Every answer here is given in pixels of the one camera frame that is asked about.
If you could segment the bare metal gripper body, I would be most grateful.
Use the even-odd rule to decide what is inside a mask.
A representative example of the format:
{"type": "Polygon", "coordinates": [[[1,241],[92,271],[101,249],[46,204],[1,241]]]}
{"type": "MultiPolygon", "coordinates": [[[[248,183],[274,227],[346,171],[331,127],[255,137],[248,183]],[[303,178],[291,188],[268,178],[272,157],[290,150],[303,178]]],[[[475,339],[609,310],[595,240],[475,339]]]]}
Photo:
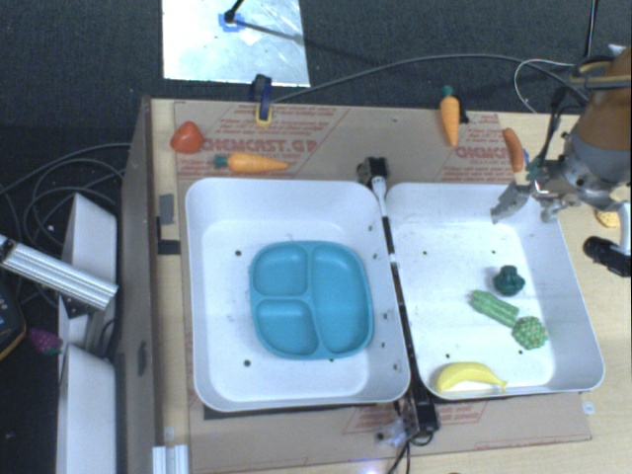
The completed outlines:
{"type": "Polygon", "coordinates": [[[547,207],[585,203],[591,207],[615,207],[614,186],[603,181],[583,164],[543,162],[531,171],[531,192],[547,207]]]}

